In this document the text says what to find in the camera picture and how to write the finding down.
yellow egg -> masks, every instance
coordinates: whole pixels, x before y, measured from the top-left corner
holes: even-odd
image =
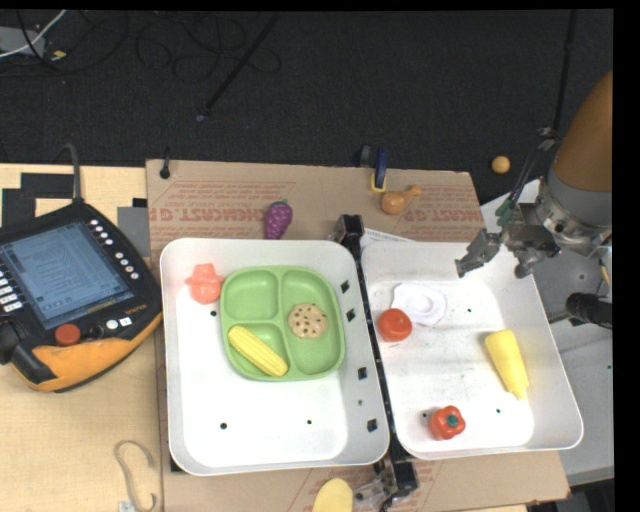
[[[491,168],[493,172],[504,174],[511,168],[511,162],[509,162],[506,156],[497,156],[493,159],[493,162],[491,162]]]

red bell pepper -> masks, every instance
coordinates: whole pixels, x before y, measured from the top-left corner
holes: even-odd
[[[467,423],[460,410],[454,405],[448,405],[438,409],[429,416],[429,430],[437,440],[451,439],[460,434]]]

green plate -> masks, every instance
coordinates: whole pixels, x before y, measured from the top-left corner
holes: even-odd
[[[328,320],[318,338],[299,338],[287,323],[302,303],[318,306]],[[318,272],[305,267],[264,266],[233,272],[222,285],[220,320],[225,349],[233,367],[245,377],[266,381],[323,377],[344,359],[344,331],[333,288]],[[241,325],[275,350],[289,366],[282,377],[265,374],[229,344],[227,333]]]

yellow corn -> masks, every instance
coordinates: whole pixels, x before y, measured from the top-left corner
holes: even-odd
[[[282,377],[289,371],[285,360],[249,329],[234,325],[228,337],[233,348],[267,375]]]

cookie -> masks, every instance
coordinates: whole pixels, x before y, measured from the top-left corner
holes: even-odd
[[[311,303],[296,304],[289,318],[289,328],[298,338],[315,339],[329,327],[329,320],[318,306]]]

